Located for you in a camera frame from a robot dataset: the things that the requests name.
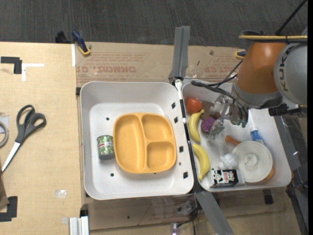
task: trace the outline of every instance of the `table surface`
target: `table surface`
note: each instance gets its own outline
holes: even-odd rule
[[[23,63],[42,63],[26,68],[26,81],[13,73],[13,64],[0,64],[0,112],[9,115],[9,139],[0,149],[3,164],[17,135],[18,110],[32,104],[43,113],[47,125],[20,147],[2,180],[7,196],[18,197],[17,217],[0,223],[2,235],[68,234],[64,217],[79,217],[82,205],[76,69],[72,45],[1,43],[0,56],[20,57]],[[55,195],[66,190],[66,197]],[[290,199],[282,194],[283,211],[231,216],[235,234],[300,234]],[[197,234],[213,234],[205,218],[195,221]],[[192,223],[181,234],[193,234]],[[169,224],[92,231],[91,234],[169,234]]]

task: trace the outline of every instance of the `tomato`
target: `tomato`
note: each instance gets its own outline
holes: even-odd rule
[[[193,114],[202,109],[202,103],[200,103],[197,99],[195,98],[188,98],[187,103],[186,103],[186,110],[188,113]]]

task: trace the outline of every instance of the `green can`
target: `green can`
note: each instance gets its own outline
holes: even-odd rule
[[[107,160],[114,158],[113,137],[103,135],[97,138],[99,159]]]

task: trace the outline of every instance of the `banana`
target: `banana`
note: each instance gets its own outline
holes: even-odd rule
[[[209,172],[210,169],[210,160],[207,152],[198,144],[193,144],[192,149],[194,150],[195,155],[198,157],[200,162],[200,171],[198,173],[198,178],[201,181],[202,177]]]
[[[198,132],[198,122],[203,112],[204,109],[201,109],[199,112],[191,114],[190,119],[188,121],[190,137],[196,142],[200,142],[200,134]]]

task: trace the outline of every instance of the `orange divided plate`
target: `orange divided plate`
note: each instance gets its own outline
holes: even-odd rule
[[[118,165],[130,173],[156,173],[176,162],[173,128],[151,113],[121,115],[114,123],[113,144]]]

